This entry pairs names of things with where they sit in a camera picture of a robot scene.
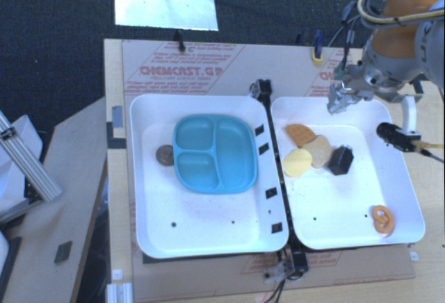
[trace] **black clip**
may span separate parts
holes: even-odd
[[[421,81],[428,81],[425,74],[423,74],[423,73],[420,73],[420,75],[418,75],[412,81],[408,82],[410,85],[412,85],[414,87],[414,91],[416,92],[417,95],[423,94],[423,87],[422,87]]]
[[[0,133],[0,139],[7,140],[7,139],[13,137],[16,133],[17,132],[14,127],[7,128],[5,131],[2,131]]]
[[[173,36],[173,41],[179,42],[179,52],[185,52],[186,47],[184,46],[184,30],[176,30],[175,36]]]

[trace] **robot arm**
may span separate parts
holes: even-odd
[[[338,85],[331,85],[328,110],[345,111],[349,104],[377,95],[389,102],[404,99],[398,91],[424,74],[444,87],[444,0],[384,0],[380,15],[359,0],[366,27],[374,29],[356,65],[340,64]]]

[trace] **black tape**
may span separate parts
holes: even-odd
[[[71,253],[71,246],[72,246],[72,241],[60,244],[57,248],[56,258],[54,259],[54,263],[59,263],[68,260]]]
[[[281,222],[272,224],[272,234],[279,233],[280,231],[283,231],[283,224]]]
[[[106,141],[109,149],[126,149],[127,139],[115,138],[113,135],[113,123],[106,123]]]
[[[260,155],[264,154],[267,150],[269,150],[269,144],[267,142],[258,148]]]
[[[264,125],[258,126],[255,129],[255,136],[258,136],[258,135],[262,134],[263,132],[264,132]]]
[[[266,199],[272,198],[278,194],[277,187],[268,189],[266,191]]]

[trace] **tan food item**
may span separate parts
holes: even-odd
[[[283,160],[284,173],[289,177],[298,177],[311,167],[312,156],[305,149],[291,151]]]
[[[375,206],[372,215],[375,230],[379,233],[390,234],[394,230],[394,216],[386,206]]]
[[[286,132],[298,147],[302,147],[304,144],[311,142],[316,137],[315,133],[311,129],[301,124],[286,126]]]
[[[311,142],[303,145],[303,149],[306,149],[312,155],[312,166],[315,168],[321,168],[329,162],[332,155],[332,147],[323,135],[318,135]]]

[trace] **wooden board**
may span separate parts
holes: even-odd
[[[63,189],[33,207],[8,238],[22,237],[3,302],[75,302],[106,171],[105,100],[59,124],[44,167]],[[67,260],[54,263],[58,246],[72,241]]]
[[[173,49],[174,45],[161,42],[146,42],[144,44],[151,53],[155,52],[159,48]],[[326,91],[326,81],[332,77],[332,69],[336,65],[337,58],[341,57],[339,50],[324,48],[325,59],[320,65],[314,65],[314,69],[311,69],[309,73],[302,72],[309,65],[310,61],[310,48],[309,47],[272,47],[261,45],[242,45],[241,53],[236,54],[236,62],[222,64],[223,73],[220,74],[219,79],[211,79],[207,88],[202,90],[209,95],[216,94],[229,94],[229,95],[246,95],[249,85],[258,78],[271,78],[273,80],[273,86],[275,86],[274,94],[276,97],[283,95],[301,95],[299,92],[303,92],[302,95],[321,95],[319,92]],[[351,50],[353,60],[359,59],[361,50]],[[106,40],[105,41],[105,63],[106,63],[106,94],[107,94],[107,121],[112,121],[112,108],[121,106],[124,110],[125,101],[124,98],[124,85],[128,86],[127,81],[124,80],[123,75],[123,61],[122,61],[122,40]],[[288,71],[292,76],[285,77]],[[130,79],[130,81],[142,81],[140,79]],[[308,91],[302,91],[301,86],[305,85],[309,87]],[[411,92],[410,86],[405,89],[407,92]],[[430,142],[443,143],[443,103],[439,97],[437,90],[431,84],[425,84],[426,95],[421,100],[418,106],[419,125],[418,130],[423,133],[423,139]],[[401,108],[399,104],[386,104],[394,123],[401,125]],[[115,138],[125,138],[125,124],[123,126],[113,130],[113,136]],[[444,157],[443,150],[435,150],[435,153],[439,157]],[[162,277],[173,279],[175,283],[169,284],[165,280],[162,281],[165,293],[170,292],[170,301],[168,296],[164,293],[164,296],[158,296],[158,298],[152,297],[149,300],[163,300],[166,302],[177,302],[179,298],[193,298],[192,300],[184,300],[184,302],[263,302],[268,298],[270,293],[250,293],[247,295],[233,295],[233,296],[220,296],[214,297],[217,292],[203,286],[202,282],[196,282],[193,280],[195,275],[200,272],[213,272],[211,265],[190,265],[197,271],[193,271],[192,275],[185,274],[184,269],[188,267],[186,264],[161,264],[156,263],[154,265],[143,267],[142,264],[135,263],[141,259],[138,255],[140,252],[136,248],[132,248],[130,235],[131,233],[131,206],[128,203],[128,190],[129,182],[131,179],[131,172],[127,168],[127,155],[124,149],[111,149],[108,151],[108,166],[113,167],[110,169],[110,217],[111,217],[111,258],[112,269],[122,270],[122,279],[114,280],[114,283],[122,283],[132,281],[136,284],[137,281],[145,282],[147,292],[150,294],[151,281],[156,281],[156,275],[160,274]],[[378,247],[369,248],[367,260],[369,265],[376,263],[376,265],[382,265],[382,272],[379,272],[379,267],[373,267],[373,275],[368,275],[366,268],[362,272],[354,271],[354,265],[361,261],[356,255],[350,252],[344,252],[341,257],[342,260],[346,259],[349,262],[349,272],[344,277],[334,277],[334,271],[326,270],[312,270],[311,274],[306,274],[300,282],[289,282],[286,284],[286,288],[302,288],[308,286],[326,286],[334,285],[330,288],[307,288],[304,290],[288,289],[283,293],[283,302],[294,302],[296,300],[314,300],[317,302],[357,302],[357,301],[372,301],[385,299],[387,302],[399,302],[405,301],[425,301],[430,298],[430,301],[438,300],[439,297],[444,295],[444,289],[441,282],[445,278],[445,273],[442,273],[441,269],[444,267],[445,259],[443,255],[444,248],[444,171],[443,165],[428,159],[422,158],[418,154],[407,154],[405,156],[407,167],[412,178],[414,189],[416,190],[423,215],[425,217],[427,233],[423,240],[411,248],[406,248],[404,245],[394,247]],[[400,280],[403,278],[410,278],[412,274],[412,263],[409,260],[409,253],[416,252],[419,255],[419,261],[414,262],[414,268],[416,269],[417,278],[410,280]],[[239,264],[236,261],[233,265],[229,265],[229,259],[224,261],[222,266],[225,266],[228,270],[232,270]],[[174,267],[181,267],[181,272],[175,270]],[[270,290],[270,286],[263,284],[262,271],[256,272],[252,276],[251,280],[245,279],[247,275],[238,276],[227,279],[227,285],[232,285],[228,288],[229,291],[240,293],[247,292],[259,292],[261,290]],[[385,281],[379,283],[368,283],[372,281]],[[175,295],[176,287],[182,286],[183,291],[187,291],[186,295]],[[213,296],[209,298],[197,298],[199,296],[208,295]]]

